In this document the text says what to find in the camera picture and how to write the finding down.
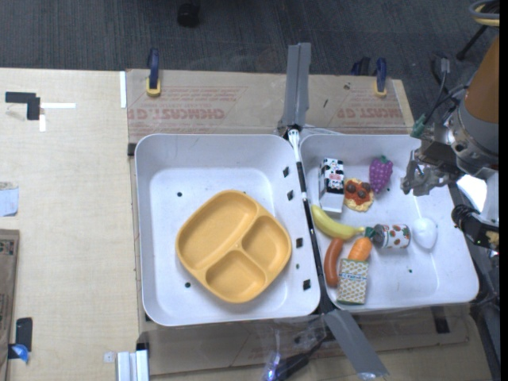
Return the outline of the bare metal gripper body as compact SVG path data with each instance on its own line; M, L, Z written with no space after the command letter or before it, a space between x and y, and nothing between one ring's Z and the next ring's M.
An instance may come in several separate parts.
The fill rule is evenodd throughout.
M450 174L484 176L498 171L498 156L483 147L461 126L434 124L420 137L415 157Z

